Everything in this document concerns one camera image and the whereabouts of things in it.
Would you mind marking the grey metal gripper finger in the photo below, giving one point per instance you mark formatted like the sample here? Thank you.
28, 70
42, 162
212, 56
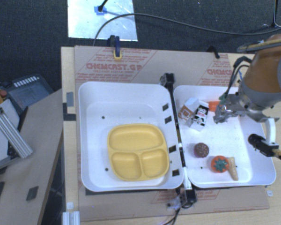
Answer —
217, 117
227, 115

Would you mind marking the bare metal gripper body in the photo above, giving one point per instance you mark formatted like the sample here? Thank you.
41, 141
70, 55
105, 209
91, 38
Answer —
238, 107

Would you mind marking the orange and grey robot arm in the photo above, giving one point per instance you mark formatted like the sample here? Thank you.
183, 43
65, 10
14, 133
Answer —
262, 74

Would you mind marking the black and white cow carton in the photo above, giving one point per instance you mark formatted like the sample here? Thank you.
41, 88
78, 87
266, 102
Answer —
200, 118

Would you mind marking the white plastic tray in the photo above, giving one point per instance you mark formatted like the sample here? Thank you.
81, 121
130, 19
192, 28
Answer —
96, 135
227, 137

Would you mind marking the brown and white carton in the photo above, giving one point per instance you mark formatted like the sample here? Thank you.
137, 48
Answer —
186, 111

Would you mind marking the thin black and white rod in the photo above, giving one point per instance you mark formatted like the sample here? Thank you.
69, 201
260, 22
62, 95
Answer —
177, 125

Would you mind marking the orange tomato with green top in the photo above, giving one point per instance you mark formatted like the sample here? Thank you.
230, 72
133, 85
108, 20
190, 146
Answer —
219, 164

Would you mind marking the beige cone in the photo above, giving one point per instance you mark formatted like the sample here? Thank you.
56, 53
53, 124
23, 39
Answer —
233, 170

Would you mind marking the yellow divided plate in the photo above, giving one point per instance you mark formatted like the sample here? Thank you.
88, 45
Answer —
135, 139

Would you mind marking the brown cardboard board red print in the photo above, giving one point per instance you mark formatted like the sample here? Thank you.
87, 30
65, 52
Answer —
131, 64

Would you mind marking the black cylinder on white bracket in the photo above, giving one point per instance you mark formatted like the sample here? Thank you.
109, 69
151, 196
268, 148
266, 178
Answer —
260, 143

